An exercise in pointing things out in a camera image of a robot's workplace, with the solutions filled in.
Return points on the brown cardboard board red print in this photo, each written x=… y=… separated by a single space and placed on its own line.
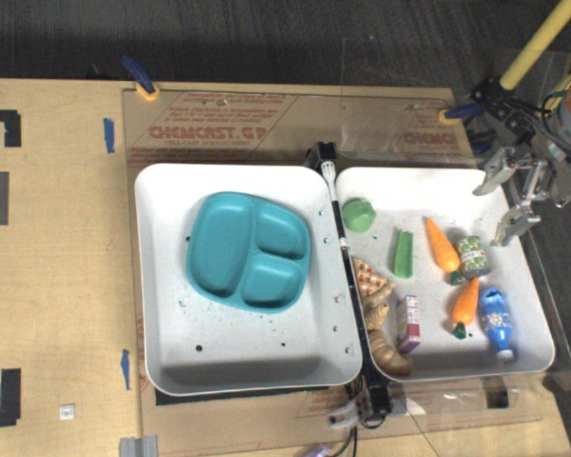
x=285 y=122

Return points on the green celery stick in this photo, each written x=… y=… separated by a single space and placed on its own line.
x=403 y=255

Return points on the blue divided plate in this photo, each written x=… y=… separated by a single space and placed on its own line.
x=219 y=245

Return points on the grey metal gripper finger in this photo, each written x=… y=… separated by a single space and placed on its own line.
x=514 y=224
x=496 y=172

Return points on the green toy pepper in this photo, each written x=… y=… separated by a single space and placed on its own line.
x=358 y=215

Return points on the thin black and white rod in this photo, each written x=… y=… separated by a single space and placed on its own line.
x=339 y=226

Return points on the orange carrot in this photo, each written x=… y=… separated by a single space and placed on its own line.
x=442 y=248
x=466 y=305

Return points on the pink and purple carton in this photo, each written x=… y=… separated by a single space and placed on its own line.
x=409 y=324

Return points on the toy pizza slice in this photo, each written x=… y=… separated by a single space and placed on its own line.
x=367 y=279

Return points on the white plastic tray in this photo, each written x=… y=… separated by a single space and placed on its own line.
x=438 y=193
x=247 y=350

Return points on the green patterned small can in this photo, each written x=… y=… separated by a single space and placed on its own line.
x=473 y=257

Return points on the small white square block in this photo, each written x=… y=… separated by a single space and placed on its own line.
x=67 y=411

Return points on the blue plastic bottle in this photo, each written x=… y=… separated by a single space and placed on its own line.
x=495 y=319

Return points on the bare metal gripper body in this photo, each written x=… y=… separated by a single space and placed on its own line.
x=557 y=179

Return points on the beige ginger root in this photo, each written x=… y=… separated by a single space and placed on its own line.
x=387 y=355

